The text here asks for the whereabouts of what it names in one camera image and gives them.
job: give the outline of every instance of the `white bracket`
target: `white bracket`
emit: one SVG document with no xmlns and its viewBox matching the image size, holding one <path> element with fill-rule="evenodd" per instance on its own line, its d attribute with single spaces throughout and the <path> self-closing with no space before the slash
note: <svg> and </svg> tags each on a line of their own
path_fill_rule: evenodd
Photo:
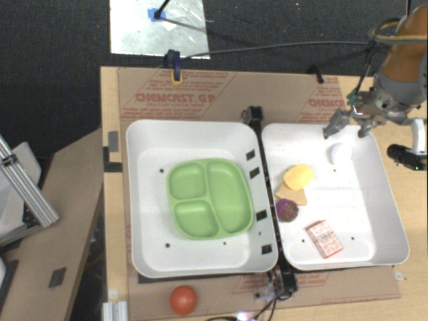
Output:
<svg viewBox="0 0 428 321">
<path fill-rule="evenodd" d="M 425 152 L 425 123 L 424 119 L 415 118 L 410 124 L 413 135 L 413 153 L 424 153 Z"/>
<path fill-rule="evenodd" d="M 102 321 L 128 321 L 128 304 L 126 301 L 102 304 Z"/>
<path fill-rule="evenodd" d="M 401 272 L 394 272 L 394 274 L 395 274 L 395 279 L 397 281 L 402 281 L 404 279 L 403 274 Z"/>
</svg>

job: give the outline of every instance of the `orange ball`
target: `orange ball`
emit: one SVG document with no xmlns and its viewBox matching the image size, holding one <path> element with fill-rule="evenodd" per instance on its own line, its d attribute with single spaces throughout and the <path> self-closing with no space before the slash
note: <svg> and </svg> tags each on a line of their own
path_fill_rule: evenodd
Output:
<svg viewBox="0 0 428 321">
<path fill-rule="evenodd" d="M 169 305 L 175 314 L 184 316 L 190 314 L 197 305 L 198 297 L 189 286 L 179 286 L 171 292 Z"/>
</svg>

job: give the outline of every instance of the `green divided plate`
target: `green divided plate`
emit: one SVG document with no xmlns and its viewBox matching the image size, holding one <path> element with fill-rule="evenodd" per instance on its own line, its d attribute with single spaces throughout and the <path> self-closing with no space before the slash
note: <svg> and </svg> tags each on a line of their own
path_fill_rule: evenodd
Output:
<svg viewBox="0 0 428 321">
<path fill-rule="evenodd" d="M 191 160 L 173 167 L 167 177 L 168 199 L 179 231 L 196 240 L 231 237 L 254 221 L 245 177 L 222 158 Z"/>
</svg>

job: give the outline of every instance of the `wire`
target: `wire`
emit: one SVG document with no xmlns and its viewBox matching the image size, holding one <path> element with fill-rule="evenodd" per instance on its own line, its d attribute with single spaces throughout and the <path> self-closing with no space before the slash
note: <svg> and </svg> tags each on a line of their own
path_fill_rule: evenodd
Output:
<svg viewBox="0 0 428 321">
<path fill-rule="evenodd" d="M 364 64 L 364 71 L 360 75 L 360 79 L 358 81 L 358 84 L 356 85 L 354 91 L 358 93 L 361 88 L 362 81 L 366 76 L 368 76 L 370 69 L 371 69 L 371 62 L 373 59 L 373 55 L 377 52 L 380 52 L 380 50 L 377 48 L 377 43 L 373 43 L 369 48 L 366 49 L 366 60 Z"/>
<path fill-rule="evenodd" d="M 190 60 L 193 57 L 202 57 L 207 55 L 221 55 L 221 54 L 232 54 L 235 52 L 245 52 L 245 51 L 257 51 L 257 50 L 265 50 L 265 49 L 276 49 L 278 47 L 293 47 L 293 46 L 305 46 L 305 45 L 367 45 L 366 41 L 300 41 L 297 43 L 279 43 L 273 45 L 264 45 L 264 46 L 256 46 L 256 47 L 244 47 L 239 49 L 228 49 L 228 50 L 219 50 L 219 51 L 208 51 L 195 53 L 194 55 L 190 55 L 182 58 L 182 61 Z"/>
<path fill-rule="evenodd" d="M 209 318 L 206 321 L 216 321 L 216 320 L 226 320 L 226 321 L 237 321 L 236 316 L 220 316 L 218 318 Z"/>
<path fill-rule="evenodd" d="M 282 295 L 279 295 L 278 297 L 277 297 L 277 300 L 279 300 L 279 301 L 286 301 L 286 300 L 289 300 L 291 297 L 293 296 L 293 294 L 288 294 L 287 296 L 285 296 L 285 297 L 282 297 Z"/>
<path fill-rule="evenodd" d="M 262 315 L 274 302 L 276 301 L 276 298 L 274 298 L 271 302 L 266 304 L 263 309 L 261 309 L 256 315 L 254 315 L 253 319 L 257 320 L 257 318 Z"/>
<path fill-rule="evenodd" d="M 397 26 L 400 23 L 400 18 L 392 18 L 385 20 L 380 25 L 373 27 L 368 35 L 370 38 L 381 44 L 395 45 L 395 44 L 424 44 L 427 43 L 427 35 L 380 35 L 379 31 L 392 26 Z"/>
<path fill-rule="evenodd" d="M 270 315 L 269 315 L 269 318 L 267 319 L 267 321 L 272 321 L 272 318 L 274 317 L 274 312 L 275 312 L 277 300 L 278 300 L 277 298 L 274 300 L 274 304 L 272 305 L 272 311 L 270 312 Z"/>
</svg>

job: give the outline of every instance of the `wooden surface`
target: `wooden surface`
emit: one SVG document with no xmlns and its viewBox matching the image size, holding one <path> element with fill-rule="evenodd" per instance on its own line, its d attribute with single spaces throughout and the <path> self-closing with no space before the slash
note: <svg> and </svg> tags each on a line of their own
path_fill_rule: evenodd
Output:
<svg viewBox="0 0 428 321">
<path fill-rule="evenodd" d="M 55 154 L 42 192 L 60 220 L 2 255 L 19 263 L 1 321 L 70 319 L 101 208 L 100 153 L 98 130 Z M 49 288 L 52 272 L 62 268 L 62 284 Z"/>
<path fill-rule="evenodd" d="M 109 132 L 117 132 L 120 139 L 120 115 L 117 68 L 102 68 L 102 146 L 108 146 Z M 111 162 L 122 162 L 120 141 L 116 152 L 110 153 Z M 126 269 L 125 214 L 122 173 L 104 173 L 104 203 L 106 232 L 106 272 L 108 300 L 128 299 L 128 272 Z"/>
<path fill-rule="evenodd" d="M 339 84 L 345 97 L 357 83 L 357 78 L 339 77 Z M 120 132 L 119 101 L 117 94 L 118 78 L 114 68 L 102 68 L 102 117 L 103 145 L 108 146 L 108 133 Z M 412 116 L 426 116 L 426 104 Z M 427 173 L 415 172 L 397 167 L 386 156 L 390 144 L 404 144 L 411 147 L 409 127 L 387 124 L 373 131 L 382 154 L 385 170 L 399 209 L 401 219 L 409 240 L 410 257 L 395 268 L 403 279 L 399 282 L 402 297 L 395 300 L 335 304 L 305 308 L 282 308 L 276 310 L 274 320 L 424 320 L 428 313 L 428 258 L 427 258 Z M 120 151 L 115 154 L 118 161 Z M 111 302 L 127 299 L 126 245 L 123 223 L 123 188 L 119 173 L 106 173 L 106 251 L 108 270 L 108 289 L 119 292 L 118 298 Z M 181 318 L 188 321 L 206 320 L 207 316 Z M 267 320 L 268 312 L 262 320 Z"/>
</svg>

